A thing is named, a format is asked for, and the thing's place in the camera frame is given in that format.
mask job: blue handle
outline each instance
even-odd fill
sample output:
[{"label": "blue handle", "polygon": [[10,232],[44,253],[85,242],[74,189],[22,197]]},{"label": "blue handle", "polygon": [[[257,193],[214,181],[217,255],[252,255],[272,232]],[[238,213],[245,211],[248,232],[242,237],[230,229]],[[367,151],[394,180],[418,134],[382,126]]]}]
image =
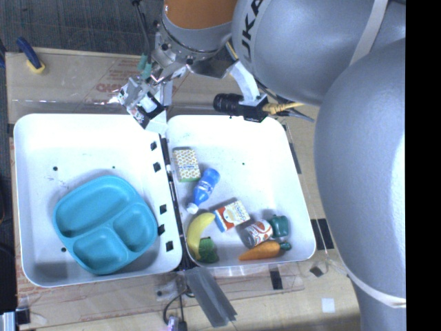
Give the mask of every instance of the blue handle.
[{"label": "blue handle", "polygon": [[32,49],[32,46],[26,41],[26,39],[23,37],[17,38],[17,45],[20,50],[25,53],[26,57],[36,69],[41,68],[41,63],[37,54],[35,54],[34,49]]}]

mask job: can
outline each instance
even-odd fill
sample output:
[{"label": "can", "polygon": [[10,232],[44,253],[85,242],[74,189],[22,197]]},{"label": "can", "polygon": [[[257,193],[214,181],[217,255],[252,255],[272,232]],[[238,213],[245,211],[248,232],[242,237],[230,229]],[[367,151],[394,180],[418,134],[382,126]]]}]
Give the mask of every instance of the can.
[{"label": "can", "polygon": [[273,228],[268,221],[262,219],[246,227],[240,234],[242,242],[249,249],[263,243],[273,235]]}]

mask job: toy vegetable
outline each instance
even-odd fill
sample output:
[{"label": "toy vegetable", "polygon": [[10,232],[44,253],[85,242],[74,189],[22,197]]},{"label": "toy vegetable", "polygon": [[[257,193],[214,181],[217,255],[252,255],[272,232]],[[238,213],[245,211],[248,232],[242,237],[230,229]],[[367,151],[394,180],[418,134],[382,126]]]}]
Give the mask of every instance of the toy vegetable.
[{"label": "toy vegetable", "polygon": [[205,263],[214,263],[219,261],[219,256],[216,254],[216,247],[210,237],[202,238],[199,243],[199,255],[201,258],[198,260]]},{"label": "toy vegetable", "polygon": [[289,234],[289,222],[286,216],[274,215],[268,222],[273,228],[273,238],[286,237]]},{"label": "toy vegetable", "polygon": [[289,250],[291,245],[288,242],[279,243],[274,240],[267,240],[244,252],[239,256],[240,261],[261,260],[276,257],[280,250]]}]

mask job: gray carpet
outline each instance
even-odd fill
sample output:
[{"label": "gray carpet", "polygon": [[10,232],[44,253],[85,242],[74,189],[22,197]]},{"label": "gray carpet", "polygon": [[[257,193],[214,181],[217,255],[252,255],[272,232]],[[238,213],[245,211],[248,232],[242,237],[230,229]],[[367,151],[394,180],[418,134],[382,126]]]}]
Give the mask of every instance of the gray carpet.
[{"label": "gray carpet", "polygon": [[[143,4],[147,22],[161,13],[162,1]],[[129,0],[0,0],[0,38],[18,52],[17,37],[47,48],[139,55],[143,37]],[[0,225],[0,314],[16,307],[11,172],[5,70],[0,69],[0,191],[6,216]]]}]

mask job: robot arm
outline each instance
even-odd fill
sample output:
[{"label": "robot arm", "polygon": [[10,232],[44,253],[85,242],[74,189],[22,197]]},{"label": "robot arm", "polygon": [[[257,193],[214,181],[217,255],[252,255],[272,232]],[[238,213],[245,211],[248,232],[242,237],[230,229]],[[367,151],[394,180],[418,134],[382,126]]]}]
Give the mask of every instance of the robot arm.
[{"label": "robot arm", "polygon": [[[317,182],[362,329],[399,331],[406,328],[406,0],[386,1],[370,52],[351,63],[375,1],[165,0],[156,44],[121,103],[143,112],[147,126],[163,114],[161,94],[173,78],[230,72],[243,94],[218,95],[217,110],[259,121],[256,114],[271,111],[264,108],[271,93],[320,107]],[[225,44],[237,60],[216,60]]]}]

